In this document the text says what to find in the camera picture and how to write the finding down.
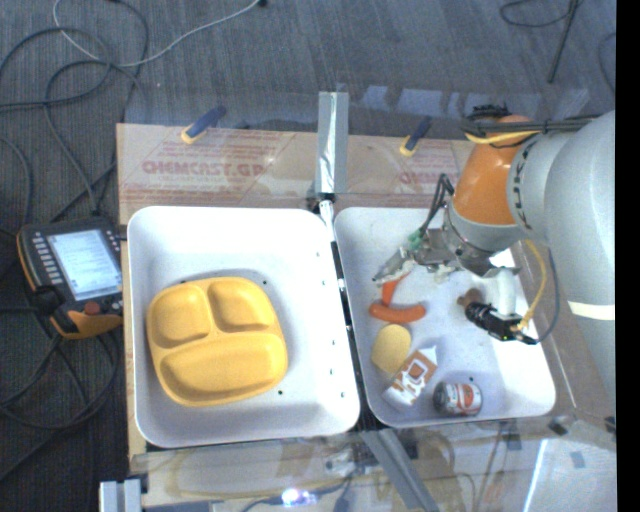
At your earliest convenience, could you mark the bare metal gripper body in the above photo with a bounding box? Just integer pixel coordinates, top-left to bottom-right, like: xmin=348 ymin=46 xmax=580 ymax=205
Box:
xmin=410 ymin=227 xmax=497 ymax=275

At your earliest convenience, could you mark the orange carrot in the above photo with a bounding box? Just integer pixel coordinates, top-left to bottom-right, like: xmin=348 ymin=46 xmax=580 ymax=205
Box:
xmin=380 ymin=272 xmax=412 ymax=308

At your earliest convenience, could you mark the orange sausage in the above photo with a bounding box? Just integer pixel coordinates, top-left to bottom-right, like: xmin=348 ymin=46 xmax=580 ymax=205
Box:
xmin=368 ymin=300 xmax=428 ymax=324

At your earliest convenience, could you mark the yellow biscuit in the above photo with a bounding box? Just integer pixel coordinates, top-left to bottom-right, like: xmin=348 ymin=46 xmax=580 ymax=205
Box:
xmin=369 ymin=323 xmax=413 ymax=375

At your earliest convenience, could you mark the white and brown carton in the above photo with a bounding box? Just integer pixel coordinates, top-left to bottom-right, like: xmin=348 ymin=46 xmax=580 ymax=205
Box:
xmin=380 ymin=345 xmax=440 ymax=407

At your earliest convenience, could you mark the white plastic tray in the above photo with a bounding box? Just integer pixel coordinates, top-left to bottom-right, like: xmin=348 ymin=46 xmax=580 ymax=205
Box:
xmin=126 ymin=205 xmax=362 ymax=449
xmin=332 ymin=206 xmax=558 ymax=430

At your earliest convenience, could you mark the small red and white can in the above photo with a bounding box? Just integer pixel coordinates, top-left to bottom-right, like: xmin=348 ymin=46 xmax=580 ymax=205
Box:
xmin=431 ymin=380 xmax=484 ymax=418

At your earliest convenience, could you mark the yellow divided plate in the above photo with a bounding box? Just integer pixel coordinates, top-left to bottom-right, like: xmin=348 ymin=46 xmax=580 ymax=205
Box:
xmin=145 ymin=275 xmax=290 ymax=408

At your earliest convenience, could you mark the brown cardboard board red print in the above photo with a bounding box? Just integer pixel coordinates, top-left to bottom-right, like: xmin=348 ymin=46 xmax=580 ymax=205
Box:
xmin=115 ymin=122 xmax=617 ymax=462

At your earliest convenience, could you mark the black cylinder on white bracket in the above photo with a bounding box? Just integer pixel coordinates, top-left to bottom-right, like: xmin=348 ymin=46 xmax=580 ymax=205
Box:
xmin=463 ymin=266 xmax=539 ymax=346

